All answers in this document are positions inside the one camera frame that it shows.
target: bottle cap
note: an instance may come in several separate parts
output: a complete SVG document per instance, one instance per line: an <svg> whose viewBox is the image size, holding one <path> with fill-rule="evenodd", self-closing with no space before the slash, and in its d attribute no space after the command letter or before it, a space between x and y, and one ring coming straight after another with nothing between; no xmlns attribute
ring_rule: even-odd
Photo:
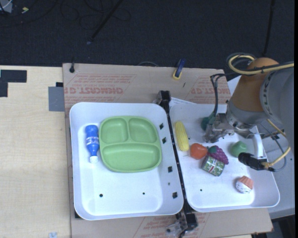
<svg viewBox="0 0 298 238"><path fill-rule="evenodd" d="M90 156L90 157L89 157L89 161L90 161L91 163L96 163L96 162L98 162L98 156Z"/></svg>

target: cupcake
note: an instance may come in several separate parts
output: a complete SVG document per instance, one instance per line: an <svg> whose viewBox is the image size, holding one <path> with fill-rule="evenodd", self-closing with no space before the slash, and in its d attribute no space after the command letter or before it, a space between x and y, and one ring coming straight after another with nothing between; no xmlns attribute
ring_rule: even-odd
<svg viewBox="0 0 298 238"><path fill-rule="evenodd" d="M247 177L242 176L238 181L236 182L236 188L241 193L249 193L253 189L254 181Z"/></svg>

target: cardboard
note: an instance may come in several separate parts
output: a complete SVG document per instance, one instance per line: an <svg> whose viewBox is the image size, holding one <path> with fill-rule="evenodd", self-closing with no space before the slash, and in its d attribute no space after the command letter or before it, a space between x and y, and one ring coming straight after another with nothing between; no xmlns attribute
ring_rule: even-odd
<svg viewBox="0 0 298 238"><path fill-rule="evenodd" d="M73 170L69 111L78 102L152 103L160 90L170 91L174 98L199 103L215 103L210 76L223 73L217 69L183 68L179 80L172 78L175 68L107 64L63 64L65 116L68 149L68 171L71 229L74 238L169 238L166 227L175 216L120 218L87 221L75 217L73 203ZM218 80L219 104L230 99L225 77ZM198 227L186 238L214 238L271 232L266 208L196 213Z"/></svg>

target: green can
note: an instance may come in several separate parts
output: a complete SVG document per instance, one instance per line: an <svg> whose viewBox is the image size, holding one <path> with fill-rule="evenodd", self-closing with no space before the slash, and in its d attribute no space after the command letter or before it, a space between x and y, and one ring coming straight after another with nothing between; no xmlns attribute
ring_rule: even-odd
<svg viewBox="0 0 298 238"><path fill-rule="evenodd" d="M222 174L224 166L225 164L222 161L207 155L202 162L201 168L218 177Z"/></svg>

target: blue marker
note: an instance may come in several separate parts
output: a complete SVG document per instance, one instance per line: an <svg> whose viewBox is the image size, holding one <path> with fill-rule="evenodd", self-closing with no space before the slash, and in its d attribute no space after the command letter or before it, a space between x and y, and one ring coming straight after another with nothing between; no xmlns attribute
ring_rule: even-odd
<svg viewBox="0 0 298 238"><path fill-rule="evenodd" d="M86 147L90 152L89 161L96 163L98 161L97 151L99 149L98 128L96 125L88 125L85 128Z"/></svg>

